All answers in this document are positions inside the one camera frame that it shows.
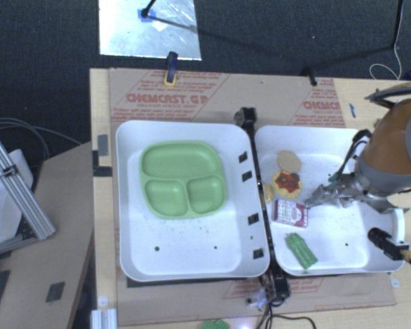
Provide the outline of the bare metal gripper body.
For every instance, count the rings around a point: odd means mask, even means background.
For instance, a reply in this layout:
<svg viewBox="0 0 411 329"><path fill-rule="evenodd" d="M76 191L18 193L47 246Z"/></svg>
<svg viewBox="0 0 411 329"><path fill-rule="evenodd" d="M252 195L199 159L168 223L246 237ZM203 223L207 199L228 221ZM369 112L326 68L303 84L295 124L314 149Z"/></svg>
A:
<svg viewBox="0 0 411 329"><path fill-rule="evenodd" d="M353 197L355 202L373 203L380 200L380 196L372 194L368 182L356 173L335 173L328 180L326 186L330 190L327 201L337 202L339 197Z"/></svg>

